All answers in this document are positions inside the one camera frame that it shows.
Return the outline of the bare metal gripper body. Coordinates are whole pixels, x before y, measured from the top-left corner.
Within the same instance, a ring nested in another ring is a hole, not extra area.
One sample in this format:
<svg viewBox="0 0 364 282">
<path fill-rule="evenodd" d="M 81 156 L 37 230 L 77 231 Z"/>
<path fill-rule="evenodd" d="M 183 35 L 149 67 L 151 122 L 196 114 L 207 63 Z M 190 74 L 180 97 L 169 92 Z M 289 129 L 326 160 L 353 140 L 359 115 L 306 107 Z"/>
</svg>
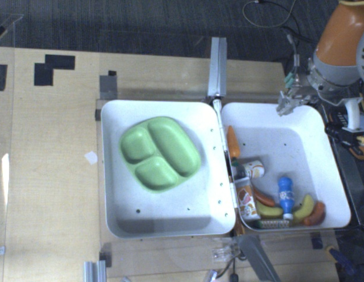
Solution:
<svg viewBox="0 0 364 282">
<path fill-rule="evenodd" d="M 313 68 L 308 73 L 297 73 L 289 88 L 289 97 L 301 98 L 301 106 L 326 102 L 333 106 L 341 104 L 348 97 L 348 86 L 337 85 L 325 79 Z"/>
</svg>

